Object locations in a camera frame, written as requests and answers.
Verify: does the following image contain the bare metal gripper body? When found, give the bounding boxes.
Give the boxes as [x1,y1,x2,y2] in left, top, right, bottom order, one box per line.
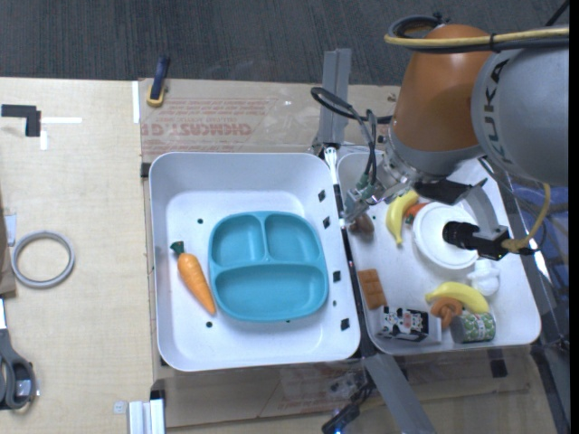
[375,159,418,203]

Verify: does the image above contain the brown sausage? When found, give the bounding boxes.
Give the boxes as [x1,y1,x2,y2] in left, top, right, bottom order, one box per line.
[350,213,375,235]

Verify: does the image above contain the yellow banana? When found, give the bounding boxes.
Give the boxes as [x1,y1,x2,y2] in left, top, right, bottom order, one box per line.
[385,189,421,247]
[424,281,490,315]

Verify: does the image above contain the small orange carrot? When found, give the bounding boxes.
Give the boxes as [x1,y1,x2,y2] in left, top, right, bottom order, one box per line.
[403,202,429,224]

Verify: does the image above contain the white bowl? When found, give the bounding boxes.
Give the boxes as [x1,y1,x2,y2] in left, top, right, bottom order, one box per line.
[412,201,480,270]

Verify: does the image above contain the white plastic tray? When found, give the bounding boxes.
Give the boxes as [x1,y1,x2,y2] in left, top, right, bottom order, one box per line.
[337,150,543,356]
[147,151,362,373]

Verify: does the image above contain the blue divided plate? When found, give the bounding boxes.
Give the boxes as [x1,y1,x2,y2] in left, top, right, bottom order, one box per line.
[207,211,330,323]

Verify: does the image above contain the white printed carton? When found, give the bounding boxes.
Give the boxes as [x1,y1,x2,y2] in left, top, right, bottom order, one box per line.
[375,306,443,345]

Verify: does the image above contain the orange pretzel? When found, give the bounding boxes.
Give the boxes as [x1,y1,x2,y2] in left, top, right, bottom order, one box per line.
[429,297,464,329]

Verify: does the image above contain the brown cardboard board, red print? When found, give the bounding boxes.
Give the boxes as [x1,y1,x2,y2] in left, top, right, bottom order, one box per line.
[138,78,533,429]

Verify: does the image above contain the green patterned can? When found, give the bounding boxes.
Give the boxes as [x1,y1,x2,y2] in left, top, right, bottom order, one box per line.
[450,310,497,344]

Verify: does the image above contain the grey scissors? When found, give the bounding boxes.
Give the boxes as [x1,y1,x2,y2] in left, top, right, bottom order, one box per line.
[0,327,37,410]

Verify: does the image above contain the black cylinder on white bracket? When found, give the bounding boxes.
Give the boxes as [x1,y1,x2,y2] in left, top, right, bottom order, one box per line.
[441,183,511,261]

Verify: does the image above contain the grey ring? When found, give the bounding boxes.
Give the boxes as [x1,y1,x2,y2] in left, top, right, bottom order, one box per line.
[11,230,76,288]

